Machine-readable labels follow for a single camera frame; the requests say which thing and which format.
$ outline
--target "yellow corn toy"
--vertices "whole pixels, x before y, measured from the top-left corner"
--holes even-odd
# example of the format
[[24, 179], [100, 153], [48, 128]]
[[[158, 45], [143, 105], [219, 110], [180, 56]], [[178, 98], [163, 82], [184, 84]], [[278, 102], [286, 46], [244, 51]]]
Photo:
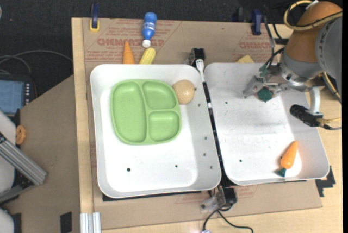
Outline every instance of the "yellow corn toy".
[[139, 64], [151, 64], [156, 57], [156, 50], [152, 47], [147, 48], [142, 54]]

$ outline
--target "divided green plate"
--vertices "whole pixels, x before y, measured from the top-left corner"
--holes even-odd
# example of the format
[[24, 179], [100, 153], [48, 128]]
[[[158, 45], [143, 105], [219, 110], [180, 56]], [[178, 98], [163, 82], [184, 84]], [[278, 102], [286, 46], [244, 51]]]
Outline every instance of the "divided green plate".
[[111, 116], [117, 136], [128, 144], [169, 142], [181, 131], [173, 87], [160, 80], [125, 80], [113, 87]]

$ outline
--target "orange carrot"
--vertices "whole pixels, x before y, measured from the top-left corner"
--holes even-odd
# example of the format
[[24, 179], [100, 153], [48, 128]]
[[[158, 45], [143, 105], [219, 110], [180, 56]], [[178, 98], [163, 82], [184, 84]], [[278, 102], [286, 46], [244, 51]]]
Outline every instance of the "orange carrot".
[[125, 49], [123, 50], [123, 64], [135, 64], [134, 55], [128, 41], [125, 42]]
[[285, 154], [283, 155], [282, 160], [281, 160], [281, 167], [282, 167], [282, 169], [280, 169], [278, 171], [279, 175], [284, 177], [285, 173], [286, 173], [286, 170], [289, 169], [289, 168], [292, 168], [292, 166], [294, 165], [298, 145], [299, 145], [299, 142], [297, 140], [295, 140], [290, 145], [290, 147], [285, 152]]

